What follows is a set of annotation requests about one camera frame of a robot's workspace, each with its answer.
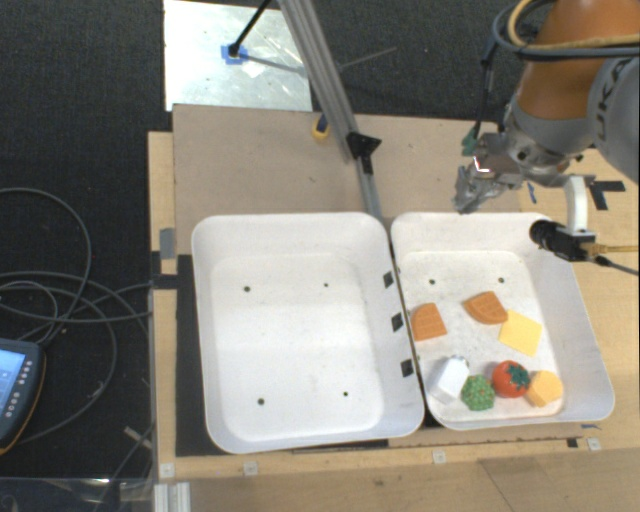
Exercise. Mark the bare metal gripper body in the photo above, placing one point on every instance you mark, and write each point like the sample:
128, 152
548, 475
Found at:
505, 160

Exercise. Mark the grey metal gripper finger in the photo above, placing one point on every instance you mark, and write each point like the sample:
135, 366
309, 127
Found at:
485, 192
464, 192

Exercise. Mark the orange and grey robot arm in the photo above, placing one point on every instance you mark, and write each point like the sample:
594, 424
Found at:
560, 75

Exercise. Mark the white plastic tray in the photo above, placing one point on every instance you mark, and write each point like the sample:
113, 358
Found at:
295, 340
475, 250

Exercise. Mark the yellow toy cheese slice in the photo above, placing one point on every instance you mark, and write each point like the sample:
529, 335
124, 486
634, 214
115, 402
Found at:
520, 332

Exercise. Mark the white toy carton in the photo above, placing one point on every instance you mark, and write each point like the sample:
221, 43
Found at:
448, 380

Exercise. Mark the red toy tomato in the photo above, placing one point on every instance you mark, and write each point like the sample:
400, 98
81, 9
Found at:
509, 380

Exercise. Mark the green toy broccoli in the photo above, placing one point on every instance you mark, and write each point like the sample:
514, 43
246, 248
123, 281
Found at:
478, 393

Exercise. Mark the yellow toy cheese wedge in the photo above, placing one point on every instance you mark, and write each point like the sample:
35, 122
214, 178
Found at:
545, 389

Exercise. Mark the brown flat board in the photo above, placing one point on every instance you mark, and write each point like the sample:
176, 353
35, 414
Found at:
260, 165

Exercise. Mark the black cylinder on white bracket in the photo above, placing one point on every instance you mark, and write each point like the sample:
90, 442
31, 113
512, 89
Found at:
575, 215

